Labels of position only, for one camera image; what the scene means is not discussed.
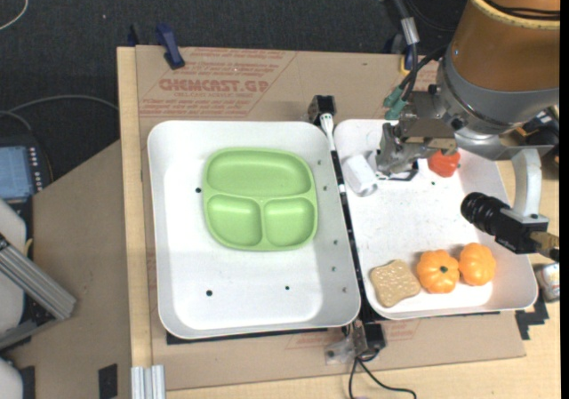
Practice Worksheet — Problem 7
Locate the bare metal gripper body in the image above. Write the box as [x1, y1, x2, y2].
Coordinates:
[396, 92, 460, 141]

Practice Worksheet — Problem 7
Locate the red toy pepper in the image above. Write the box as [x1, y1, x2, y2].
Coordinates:
[427, 148, 462, 179]

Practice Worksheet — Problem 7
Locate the white plastic bottle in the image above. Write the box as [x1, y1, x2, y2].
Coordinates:
[341, 153, 380, 199]

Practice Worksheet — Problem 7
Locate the thin black and white rod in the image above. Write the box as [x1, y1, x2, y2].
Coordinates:
[318, 114, 371, 328]

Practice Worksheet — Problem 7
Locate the white plastic tray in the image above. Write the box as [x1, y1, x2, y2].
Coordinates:
[332, 117, 541, 322]
[146, 119, 362, 340]

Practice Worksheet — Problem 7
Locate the orange toy pumpkin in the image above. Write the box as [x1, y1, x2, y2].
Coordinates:
[457, 242, 498, 288]
[415, 249, 461, 295]

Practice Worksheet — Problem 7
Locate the beige toy bread slice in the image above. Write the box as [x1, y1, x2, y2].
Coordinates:
[368, 259, 422, 309]

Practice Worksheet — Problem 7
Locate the green divided plate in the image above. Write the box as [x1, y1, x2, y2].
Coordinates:
[201, 147, 319, 252]

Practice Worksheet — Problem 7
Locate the brown cardboard board red print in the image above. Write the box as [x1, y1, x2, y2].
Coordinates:
[134, 44, 528, 392]

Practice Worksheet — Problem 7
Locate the black cylinder on white bracket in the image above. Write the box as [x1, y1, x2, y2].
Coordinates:
[460, 148, 550, 255]

